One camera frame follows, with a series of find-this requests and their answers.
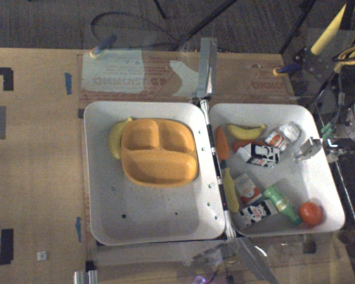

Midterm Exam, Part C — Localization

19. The clear bottle with orange label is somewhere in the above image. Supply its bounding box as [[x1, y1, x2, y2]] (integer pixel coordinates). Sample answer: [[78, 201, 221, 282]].
[[264, 122, 302, 152]]

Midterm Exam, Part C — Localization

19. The black and white milk carton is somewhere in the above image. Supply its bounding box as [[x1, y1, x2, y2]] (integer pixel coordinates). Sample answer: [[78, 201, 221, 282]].
[[235, 143, 280, 169], [239, 199, 279, 227]]

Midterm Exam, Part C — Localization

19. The thin black and white rod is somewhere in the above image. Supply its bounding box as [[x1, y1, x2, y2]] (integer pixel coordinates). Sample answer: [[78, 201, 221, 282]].
[[199, 99, 237, 239]]

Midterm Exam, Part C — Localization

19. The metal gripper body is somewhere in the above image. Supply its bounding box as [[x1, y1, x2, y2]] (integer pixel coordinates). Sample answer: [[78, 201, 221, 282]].
[[321, 137, 355, 163]]

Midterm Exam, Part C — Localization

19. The orange carrot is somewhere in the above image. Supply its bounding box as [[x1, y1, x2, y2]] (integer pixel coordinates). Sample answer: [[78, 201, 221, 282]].
[[215, 125, 231, 170]]

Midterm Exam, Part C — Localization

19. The orange round fruit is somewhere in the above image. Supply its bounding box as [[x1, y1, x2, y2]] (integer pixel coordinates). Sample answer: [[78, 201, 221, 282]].
[[299, 201, 324, 227]]

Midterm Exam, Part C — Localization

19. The brown cardboard board red print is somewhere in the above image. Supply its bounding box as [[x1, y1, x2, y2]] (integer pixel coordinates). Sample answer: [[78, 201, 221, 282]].
[[76, 50, 355, 281]]

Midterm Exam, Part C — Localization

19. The yellow banana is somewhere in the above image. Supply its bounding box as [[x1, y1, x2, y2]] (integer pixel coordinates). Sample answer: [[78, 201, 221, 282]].
[[108, 116, 134, 160], [225, 123, 267, 140]]

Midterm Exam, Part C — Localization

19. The orange divided plate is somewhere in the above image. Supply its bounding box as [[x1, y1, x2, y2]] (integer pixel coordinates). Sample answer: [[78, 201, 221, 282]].
[[120, 118, 199, 189]]

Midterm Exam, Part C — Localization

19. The long yellow toy vegetable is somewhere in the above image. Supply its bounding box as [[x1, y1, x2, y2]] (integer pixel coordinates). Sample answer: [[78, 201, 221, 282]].
[[222, 167, 240, 214]]

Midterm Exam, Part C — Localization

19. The green plastic bottle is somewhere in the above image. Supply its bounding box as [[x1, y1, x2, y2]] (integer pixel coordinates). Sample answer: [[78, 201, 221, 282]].
[[262, 184, 303, 227]]

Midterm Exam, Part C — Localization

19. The orange and white carton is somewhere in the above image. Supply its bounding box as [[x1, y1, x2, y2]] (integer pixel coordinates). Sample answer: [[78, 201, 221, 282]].
[[233, 173, 264, 206]]

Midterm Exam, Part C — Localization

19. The white plastic tray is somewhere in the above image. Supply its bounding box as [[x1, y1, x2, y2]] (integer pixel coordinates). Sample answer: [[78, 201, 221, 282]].
[[83, 101, 227, 247], [208, 102, 346, 238]]

